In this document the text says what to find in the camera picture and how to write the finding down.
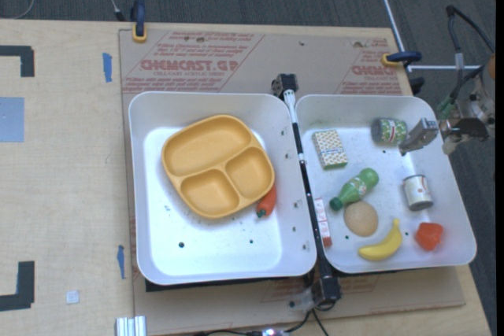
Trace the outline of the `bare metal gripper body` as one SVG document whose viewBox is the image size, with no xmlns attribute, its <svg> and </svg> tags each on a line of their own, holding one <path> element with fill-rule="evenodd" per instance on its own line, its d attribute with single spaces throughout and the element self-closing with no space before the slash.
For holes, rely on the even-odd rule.
<svg viewBox="0 0 504 336">
<path fill-rule="evenodd" d="M 438 121 L 444 138 L 493 138 L 495 103 L 492 98 L 447 97 L 438 105 Z"/>
</svg>

